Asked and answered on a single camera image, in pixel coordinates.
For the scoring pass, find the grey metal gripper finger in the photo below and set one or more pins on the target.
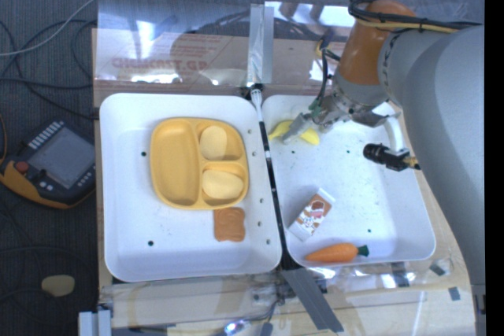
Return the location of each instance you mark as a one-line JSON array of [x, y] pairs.
[[300, 121], [296, 135]]

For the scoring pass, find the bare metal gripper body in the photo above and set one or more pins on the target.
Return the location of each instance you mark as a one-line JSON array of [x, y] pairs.
[[335, 111]]

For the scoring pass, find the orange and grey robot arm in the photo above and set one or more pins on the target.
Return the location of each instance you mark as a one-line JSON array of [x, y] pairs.
[[437, 90]]

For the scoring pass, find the yellow banana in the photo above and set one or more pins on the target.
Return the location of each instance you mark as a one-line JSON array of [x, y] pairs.
[[280, 130]]

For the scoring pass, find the thin black and white rod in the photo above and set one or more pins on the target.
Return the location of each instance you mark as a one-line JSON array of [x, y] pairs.
[[268, 153]]

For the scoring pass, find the white plastic tray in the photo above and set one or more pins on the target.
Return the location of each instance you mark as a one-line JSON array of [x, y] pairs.
[[130, 185], [354, 185]]

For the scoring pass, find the white and brown carton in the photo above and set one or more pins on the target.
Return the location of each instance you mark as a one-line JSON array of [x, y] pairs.
[[311, 215]]

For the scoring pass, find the pale yellow oval biscuit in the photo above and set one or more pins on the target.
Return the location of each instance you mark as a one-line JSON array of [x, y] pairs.
[[222, 184], [213, 142], [58, 285]]

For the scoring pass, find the brown cardboard board red print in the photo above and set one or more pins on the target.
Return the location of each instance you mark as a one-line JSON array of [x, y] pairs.
[[220, 55]]

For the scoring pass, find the brown toast slice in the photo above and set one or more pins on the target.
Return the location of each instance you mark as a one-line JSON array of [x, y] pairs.
[[229, 225]]

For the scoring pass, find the orange carrot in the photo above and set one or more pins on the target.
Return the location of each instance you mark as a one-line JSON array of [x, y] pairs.
[[334, 253]]

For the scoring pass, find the yellow divided plate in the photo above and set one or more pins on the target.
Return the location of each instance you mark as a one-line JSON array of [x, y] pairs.
[[173, 165]]

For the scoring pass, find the black cylinder on white bracket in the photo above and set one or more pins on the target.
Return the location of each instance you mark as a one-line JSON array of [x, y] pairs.
[[388, 156]]

